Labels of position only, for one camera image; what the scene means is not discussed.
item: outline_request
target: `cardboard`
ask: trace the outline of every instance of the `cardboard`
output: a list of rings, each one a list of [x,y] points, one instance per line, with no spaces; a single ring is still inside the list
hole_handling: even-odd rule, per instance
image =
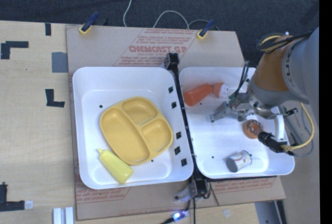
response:
[[[180,57],[179,70],[189,66],[242,67],[243,56],[235,32],[93,26],[81,35],[79,25],[66,27],[77,219],[94,219],[185,209],[173,193],[187,181],[148,186],[92,190],[79,177],[72,76],[85,66],[162,66],[167,53]],[[197,207],[242,204],[285,198],[278,177],[211,183],[213,193]]]

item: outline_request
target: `yellow plate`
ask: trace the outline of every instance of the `yellow plate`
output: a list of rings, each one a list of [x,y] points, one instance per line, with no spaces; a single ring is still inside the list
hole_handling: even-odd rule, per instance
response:
[[[166,118],[144,97],[132,97],[106,109],[100,128],[113,152],[129,165],[153,159],[173,142]]]

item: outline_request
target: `bottle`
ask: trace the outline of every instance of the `bottle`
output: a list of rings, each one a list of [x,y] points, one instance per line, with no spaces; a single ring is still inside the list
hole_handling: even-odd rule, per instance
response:
[[[108,149],[98,149],[98,152],[99,160],[120,184],[124,184],[126,180],[133,174],[134,170],[132,167],[126,164],[123,160],[121,160]]]
[[[194,106],[204,99],[207,95],[211,94],[213,85],[202,84],[183,94],[183,99],[188,106]]]

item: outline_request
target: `soda can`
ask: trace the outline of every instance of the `soda can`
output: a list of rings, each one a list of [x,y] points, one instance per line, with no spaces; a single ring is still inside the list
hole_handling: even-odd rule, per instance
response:
[[[226,165],[231,172],[238,172],[244,167],[249,166],[252,162],[251,155],[246,150],[243,150],[227,158]]]

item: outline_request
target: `yellow tube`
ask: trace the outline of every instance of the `yellow tube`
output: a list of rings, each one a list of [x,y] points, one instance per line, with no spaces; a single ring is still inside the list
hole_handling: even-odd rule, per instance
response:
[[[119,183],[124,184],[133,174],[132,167],[111,151],[98,149],[98,152],[99,160]]]

